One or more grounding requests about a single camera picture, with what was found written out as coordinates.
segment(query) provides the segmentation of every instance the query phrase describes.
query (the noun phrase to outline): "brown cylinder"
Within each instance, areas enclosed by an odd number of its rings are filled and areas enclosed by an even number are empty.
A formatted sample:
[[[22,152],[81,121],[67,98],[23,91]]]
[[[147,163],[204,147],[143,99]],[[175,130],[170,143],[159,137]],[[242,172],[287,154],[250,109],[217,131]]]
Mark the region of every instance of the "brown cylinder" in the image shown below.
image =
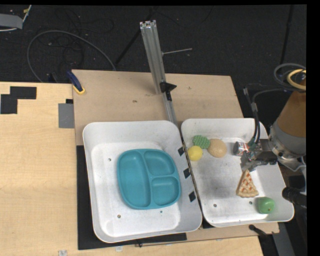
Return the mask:
[[[301,82],[301,85],[306,86],[307,79]],[[285,104],[282,112],[280,113],[277,123],[279,128],[296,137],[307,137],[307,103],[306,91],[294,91]]]

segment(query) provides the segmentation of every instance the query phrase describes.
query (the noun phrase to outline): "brown round toy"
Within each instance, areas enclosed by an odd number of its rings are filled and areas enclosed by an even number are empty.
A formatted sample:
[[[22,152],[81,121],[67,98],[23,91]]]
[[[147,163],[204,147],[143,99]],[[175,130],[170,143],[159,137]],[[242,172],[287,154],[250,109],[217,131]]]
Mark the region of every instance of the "brown round toy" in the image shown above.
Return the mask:
[[[215,158],[223,158],[227,153],[227,146],[221,139],[212,138],[207,150]]]

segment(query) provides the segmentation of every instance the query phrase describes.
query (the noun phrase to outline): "green pepper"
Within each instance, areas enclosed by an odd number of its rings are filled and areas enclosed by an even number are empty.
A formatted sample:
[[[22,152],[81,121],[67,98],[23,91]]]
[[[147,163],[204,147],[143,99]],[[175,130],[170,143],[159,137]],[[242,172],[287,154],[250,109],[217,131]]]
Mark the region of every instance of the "green pepper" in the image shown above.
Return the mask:
[[[259,197],[258,210],[261,214],[269,214],[275,209],[275,201],[269,197]]]

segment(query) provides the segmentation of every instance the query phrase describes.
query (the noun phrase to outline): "yellow cable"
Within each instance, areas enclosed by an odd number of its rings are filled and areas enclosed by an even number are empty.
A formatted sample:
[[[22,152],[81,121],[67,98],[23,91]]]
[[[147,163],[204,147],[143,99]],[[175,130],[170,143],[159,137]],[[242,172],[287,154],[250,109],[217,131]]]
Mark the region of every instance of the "yellow cable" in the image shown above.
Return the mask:
[[[303,85],[301,85],[301,84],[298,84],[298,83],[292,81],[292,79],[291,79],[291,77],[292,77],[293,75],[295,75],[295,74],[297,74],[297,73],[299,73],[299,72],[303,72],[303,73],[305,73],[305,74],[307,73],[306,70],[296,69],[296,70],[290,72],[290,74],[288,74],[288,76],[286,77],[286,79],[287,79],[288,83],[289,83],[290,85],[292,85],[293,87],[306,91],[306,90],[307,90],[307,86],[303,86]]]

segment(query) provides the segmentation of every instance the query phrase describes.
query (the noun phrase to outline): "white tray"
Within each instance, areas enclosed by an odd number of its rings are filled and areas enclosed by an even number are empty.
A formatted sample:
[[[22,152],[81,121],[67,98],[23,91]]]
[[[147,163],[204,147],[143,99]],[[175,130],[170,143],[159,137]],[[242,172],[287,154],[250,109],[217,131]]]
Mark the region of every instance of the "white tray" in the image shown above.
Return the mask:
[[[185,178],[186,155],[178,128],[169,121],[94,122],[83,130],[91,197],[93,229],[107,243],[194,231],[202,223],[200,205],[189,195],[195,191]],[[133,149],[167,152],[177,167],[181,196],[171,206],[133,209],[123,201],[117,180],[117,159]]]
[[[236,195],[242,170],[240,156],[233,155],[233,146],[236,141],[248,142],[254,128],[255,121],[251,118],[188,119],[182,123],[181,132],[187,148],[193,145],[195,135],[218,138],[227,145],[227,154],[223,158],[215,158],[204,149],[202,158],[191,162],[203,216],[212,226],[286,222],[294,216],[293,204],[282,197],[286,185],[278,164],[261,165],[251,172],[258,196],[241,198]],[[260,138],[267,139],[265,127],[260,124],[260,128]],[[274,211],[260,214],[258,197],[274,199]]]

